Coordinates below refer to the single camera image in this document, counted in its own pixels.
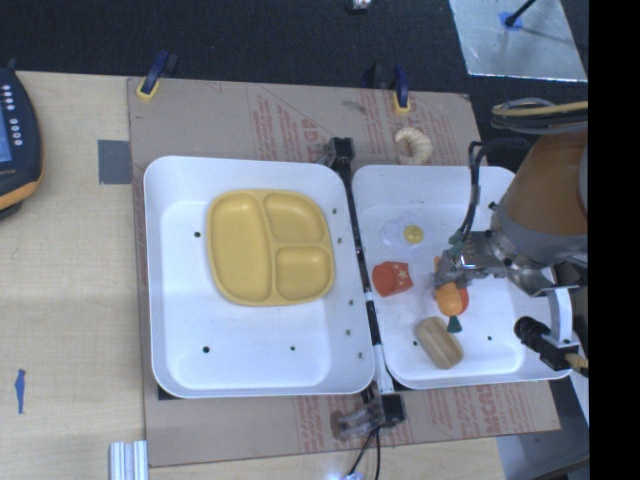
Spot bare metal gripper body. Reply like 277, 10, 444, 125
451, 229, 557, 298

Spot orange carrot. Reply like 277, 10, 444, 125
434, 281, 471, 334

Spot toy fried egg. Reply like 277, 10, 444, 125
380, 215, 432, 256

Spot red carton with yellow stars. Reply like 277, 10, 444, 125
371, 261, 415, 299

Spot tan bread roll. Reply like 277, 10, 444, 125
414, 315, 465, 371

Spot white plastic tray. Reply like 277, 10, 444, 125
143, 155, 377, 400
351, 164, 574, 391

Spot thin black and white rod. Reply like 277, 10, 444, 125
338, 160, 395, 395

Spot beige croissant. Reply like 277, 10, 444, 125
393, 126, 434, 166

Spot yellow divided plate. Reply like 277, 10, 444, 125
205, 188, 337, 309

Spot brown cardboard board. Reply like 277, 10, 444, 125
125, 76, 562, 468

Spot black cylinder on white bracket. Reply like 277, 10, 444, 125
513, 286, 584, 372

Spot black block with wires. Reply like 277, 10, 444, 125
321, 136, 357, 168
381, 392, 408, 428

